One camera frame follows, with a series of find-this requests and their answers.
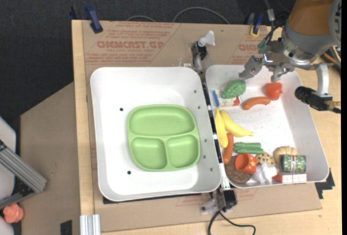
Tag white and blue carton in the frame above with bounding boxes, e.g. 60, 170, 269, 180
212, 89, 241, 108

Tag yellow banana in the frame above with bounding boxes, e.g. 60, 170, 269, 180
215, 107, 229, 149
220, 109, 255, 138

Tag white plastic tray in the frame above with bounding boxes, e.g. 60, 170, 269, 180
89, 66, 223, 202
205, 64, 330, 189

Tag brown cardboard board red print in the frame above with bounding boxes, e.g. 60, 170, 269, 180
81, 20, 323, 233

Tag orange cup with star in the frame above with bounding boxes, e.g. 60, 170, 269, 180
234, 153, 259, 175

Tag chocolate chip cookie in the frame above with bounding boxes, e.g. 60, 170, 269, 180
255, 152, 275, 167

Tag brown round biscuit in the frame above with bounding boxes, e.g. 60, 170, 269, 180
224, 156, 253, 185

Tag green grapes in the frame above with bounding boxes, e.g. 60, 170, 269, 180
220, 79, 247, 100

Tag white crumpled packet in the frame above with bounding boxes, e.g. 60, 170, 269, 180
250, 162, 278, 185

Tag orange and white carton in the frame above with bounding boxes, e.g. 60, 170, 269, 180
272, 172, 308, 184

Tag green divided plate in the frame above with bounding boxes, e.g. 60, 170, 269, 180
126, 104, 202, 173

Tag orange sausage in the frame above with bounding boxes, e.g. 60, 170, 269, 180
241, 96, 272, 111

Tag green can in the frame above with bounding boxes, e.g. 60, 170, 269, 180
280, 154, 307, 173

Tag tan bread roll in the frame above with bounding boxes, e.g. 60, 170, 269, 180
273, 145, 299, 166

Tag black cylinder on white bracket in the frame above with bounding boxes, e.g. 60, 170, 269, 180
294, 63, 335, 111

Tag thin black and white rod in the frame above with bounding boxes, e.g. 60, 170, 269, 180
199, 30, 231, 190

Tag red pepper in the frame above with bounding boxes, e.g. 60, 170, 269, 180
265, 81, 284, 101

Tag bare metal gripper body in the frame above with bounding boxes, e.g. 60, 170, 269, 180
262, 40, 318, 72

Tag orange carrot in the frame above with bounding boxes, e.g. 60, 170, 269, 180
222, 132, 235, 166

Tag orange lumpy toy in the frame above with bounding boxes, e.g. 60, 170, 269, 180
2, 203, 25, 224

